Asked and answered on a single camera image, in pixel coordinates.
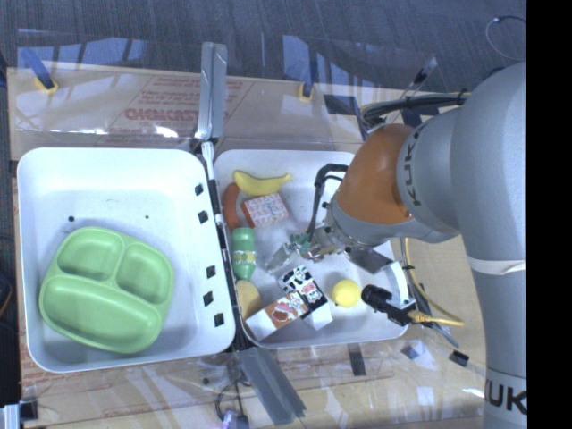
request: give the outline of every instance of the black hole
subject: black hole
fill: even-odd
[[[201,211],[198,214],[198,220],[200,221],[201,224],[208,221],[208,214],[206,213],[206,211]]]
[[[221,324],[224,324],[224,315],[222,313],[214,315],[214,327],[218,327]]]
[[[205,303],[205,307],[207,307],[213,301],[213,292],[209,291],[207,294],[203,296],[203,302]]]

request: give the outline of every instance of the white tray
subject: white tray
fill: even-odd
[[[255,228],[257,268],[250,281],[257,286],[263,306],[283,296],[275,277],[264,270],[264,262],[268,261],[282,243],[289,240],[292,233],[301,233],[308,227],[314,203],[314,181],[318,170],[329,163],[349,164],[352,158],[351,153],[338,151],[233,149],[221,153],[214,161],[214,171],[221,196],[226,187],[233,182],[232,175],[235,170],[242,170],[259,178],[282,176],[287,172],[292,175],[292,181],[283,184],[279,191],[289,211],[289,217],[279,223]],[[322,201],[330,201],[338,186],[337,181],[327,181]],[[240,193],[237,213],[246,225],[244,215],[240,211],[240,203],[245,198],[248,197]],[[325,210],[320,207],[316,225],[323,221],[324,216]],[[389,242],[382,244],[376,250],[393,258]],[[401,301],[408,298],[407,282],[403,273],[396,275],[388,269],[371,275],[353,265],[344,255],[327,256],[319,263],[310,261],[304,263],[326,297],[331,296],[336,282],[350,278],[362,288],[367,284],[374,284],[397,295]],[[302,320],[296,320],[262,341],[251,340],[260,346],[278,349],[387,340],[399,337],[406,330],[405,327],[389,321],[387,315],[375,313],[361,300],[352,308],[337,307],[330,301],[330,309],[333,322],[319,331]]]
[[[131,366],[214,354],[231,344],[236,326],[206,175],[196,157],[170,149],[39,148],[20,160],[18,191],[28,348],[39,366],[56,373]],[[205,223],[198,218],[203,211]],[[85,226],[132,235],[172,262],[174,291],[163,330],[138,354],[84,346],[41,318],[38,294],[52,256],[70,232]],[[211,266],[215,274],[208,277]],[[205,306],[203,296],[211,291],[213,301]]]

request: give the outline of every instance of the plastic sheet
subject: plastic sheet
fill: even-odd
[[[21,46],[46,66],[57,90],[50,95],[39,87],[22,56],[9,67],[14,160],[42,146],[190,149],[200,107],[200,46],[30,32],[21,34]],[[255,78],[232,75],[237,52],[229,46],[217,154],[235,148],[355,153],[365,136],[356,110],[400,97],[430,58],[296,37],[266,39],[265,46],[280,46],[283,62]],[[360,61],[354,67],[372,64],[373,72],[350,68],[352,57]],[[398,244],[392,247],[399,258]],[[459,352],[437,331],[420,326],[387,341],[272,349],[306,407],[303,417],[285,427],[443,420],[473,427],[484,400],[484,341],[462,242],[414,251],[416,268],[436,299],[449,297],[451,287],[460,294],[451,302],[468,318],[466,330],[451,328]],[[250,427],[273,427],[236,352],[53,374],[30,357],[23,309],[20,317],[22,403],[36,410],[25,427],[225,427],[225,417],[241,414]]]

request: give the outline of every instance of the white band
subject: white band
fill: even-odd
[[[479,273],[489,275],[506,275],[507,273],[520,272],[526,269],[525,260],[516,261],[484,261],[467,256],[468,264]]]

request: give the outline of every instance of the yellow ball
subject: yellow ball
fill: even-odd
[[[353,307],[361,299],[361,288],[353,280],[341,280],[333,287],[332,299],[340,307]]]

